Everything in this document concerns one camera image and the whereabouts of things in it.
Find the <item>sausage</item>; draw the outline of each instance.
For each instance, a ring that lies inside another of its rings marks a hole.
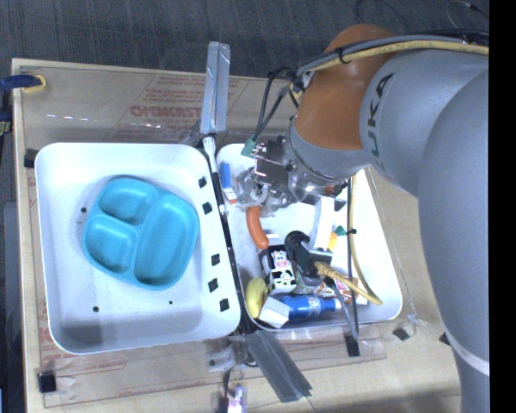
[[[255,243],[256,248],[264,250],[269,246],[269,239],[261,227],[260,207],[249,206],[246,211],[246,217],[247,227],[249,228],[249,234],[252,241]]]

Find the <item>blue divided plate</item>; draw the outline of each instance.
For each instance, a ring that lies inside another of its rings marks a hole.
[[[99,193],[83,231],[83,251],[101,271],[138,287],[162,290],[186,270],[199,216],[178,195],[130,177]]]

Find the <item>blue bottle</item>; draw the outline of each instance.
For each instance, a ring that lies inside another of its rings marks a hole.
[[[334,312],[340,307],[338,299],[322,299],[313,294],[284,295],[279,301],[291,308],[289,321],[319,318],[326,311]]]

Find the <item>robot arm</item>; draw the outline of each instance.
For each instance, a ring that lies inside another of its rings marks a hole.
[[[367,165],[417,197],[462,411],[489,411],[488,48],[357,25],[297,74],[310,77],[298,112],[255,149],[240,203],[316,204]]]

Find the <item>gray carpet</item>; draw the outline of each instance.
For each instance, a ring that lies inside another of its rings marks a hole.
[[[317,55],[355,23],[396,34],[488,32],[482,12],[489,13],[489,0],[0,0],[0,78],[9,75],[13,57],[202,72],[211,40],[230,44],[231,74],[266,77]],[[10,346],[3,333],[2,227],[4,204],[15,200],[12,149],[7,135],[0,169],[0,386]]]

